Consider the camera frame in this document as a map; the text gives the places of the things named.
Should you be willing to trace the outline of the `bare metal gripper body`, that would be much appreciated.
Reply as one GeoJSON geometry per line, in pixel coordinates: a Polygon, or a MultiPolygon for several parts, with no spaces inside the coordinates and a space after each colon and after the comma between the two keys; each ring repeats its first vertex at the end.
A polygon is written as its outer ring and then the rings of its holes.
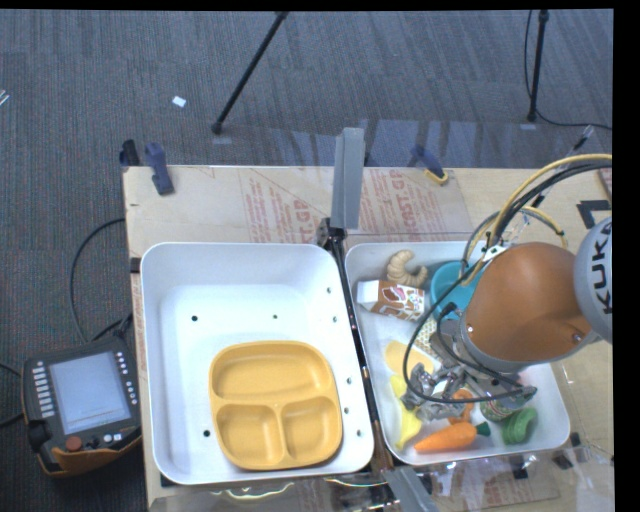
{"type": "Polygon", "coordinates": [[[438,324],[430,336],[431,348],[462,384],[479,396],[497,396],[501,392],[501,380],[497,374],[475,361],[462,343],[456,324],[438,324]]]}

